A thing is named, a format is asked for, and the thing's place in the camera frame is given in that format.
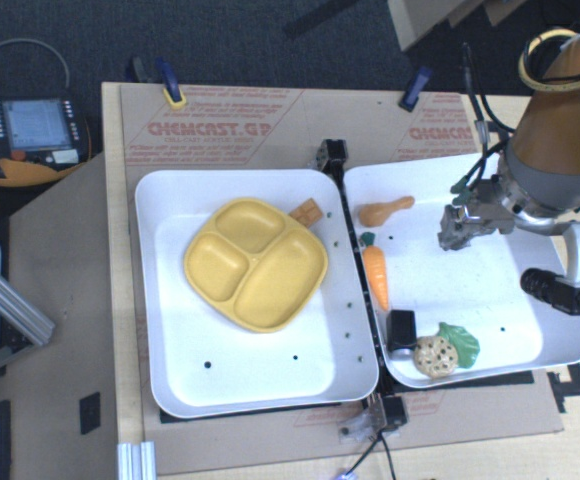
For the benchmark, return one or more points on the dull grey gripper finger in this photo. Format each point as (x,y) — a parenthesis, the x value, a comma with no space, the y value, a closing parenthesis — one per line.
(447,230)
(465,235)

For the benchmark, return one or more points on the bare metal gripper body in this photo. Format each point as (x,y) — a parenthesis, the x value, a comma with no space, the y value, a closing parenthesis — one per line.
(492,213)

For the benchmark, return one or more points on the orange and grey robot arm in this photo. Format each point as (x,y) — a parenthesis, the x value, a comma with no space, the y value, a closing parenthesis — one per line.
(552,133)

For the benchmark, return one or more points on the white plastic tray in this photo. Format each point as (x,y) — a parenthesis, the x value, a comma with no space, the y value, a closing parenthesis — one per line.
(470,293)
(250,368)

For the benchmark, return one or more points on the brown toy chicken drumstick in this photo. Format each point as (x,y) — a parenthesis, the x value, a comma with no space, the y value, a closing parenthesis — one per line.
(375,214)

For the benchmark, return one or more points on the orange carrot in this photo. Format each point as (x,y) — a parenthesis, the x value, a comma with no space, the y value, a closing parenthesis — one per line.
(376,273)

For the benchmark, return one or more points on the thin black rod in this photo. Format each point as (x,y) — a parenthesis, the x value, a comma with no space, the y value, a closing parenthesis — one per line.
(357,258)

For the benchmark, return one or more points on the green lettuce leaf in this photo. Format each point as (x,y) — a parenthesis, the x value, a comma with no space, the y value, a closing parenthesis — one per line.
(465,345)

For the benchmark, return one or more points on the beige chocolate chip cookie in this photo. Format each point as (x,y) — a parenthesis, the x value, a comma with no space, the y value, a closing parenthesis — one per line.
(435,358)

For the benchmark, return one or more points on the brown wafer biscuit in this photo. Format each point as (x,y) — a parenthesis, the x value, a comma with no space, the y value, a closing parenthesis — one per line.
(306,212)

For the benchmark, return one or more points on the yellow divided plate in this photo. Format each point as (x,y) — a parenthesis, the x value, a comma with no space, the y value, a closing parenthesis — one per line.
(270,278)

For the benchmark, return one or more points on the brown cardboard board red print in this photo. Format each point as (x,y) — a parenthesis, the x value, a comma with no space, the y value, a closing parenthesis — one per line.
(270,118)

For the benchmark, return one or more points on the black cylinder on white bracket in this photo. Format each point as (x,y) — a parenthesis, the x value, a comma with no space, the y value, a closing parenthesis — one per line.
(557,288)

